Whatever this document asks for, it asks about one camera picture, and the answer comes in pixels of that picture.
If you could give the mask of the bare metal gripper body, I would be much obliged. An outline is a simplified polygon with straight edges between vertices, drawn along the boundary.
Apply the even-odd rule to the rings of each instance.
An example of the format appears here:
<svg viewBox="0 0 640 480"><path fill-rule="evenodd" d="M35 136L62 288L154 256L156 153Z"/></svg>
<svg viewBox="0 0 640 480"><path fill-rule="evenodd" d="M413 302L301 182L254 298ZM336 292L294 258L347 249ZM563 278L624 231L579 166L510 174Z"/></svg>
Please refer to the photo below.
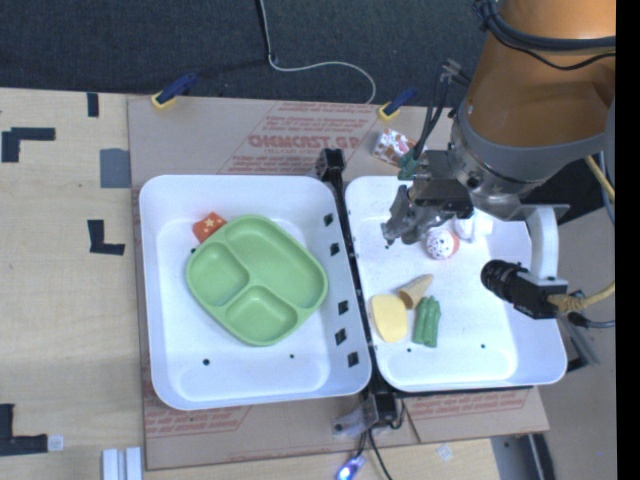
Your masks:
<svg viewBox="0 0 640 480"><path fill-rule="evenodd" d="M497 219L526 219L531 207L521 201L530 186L493 170L470 150L451 144L424 151L415 167L410 200L441 219L466 218L475 210Z"/></svg>

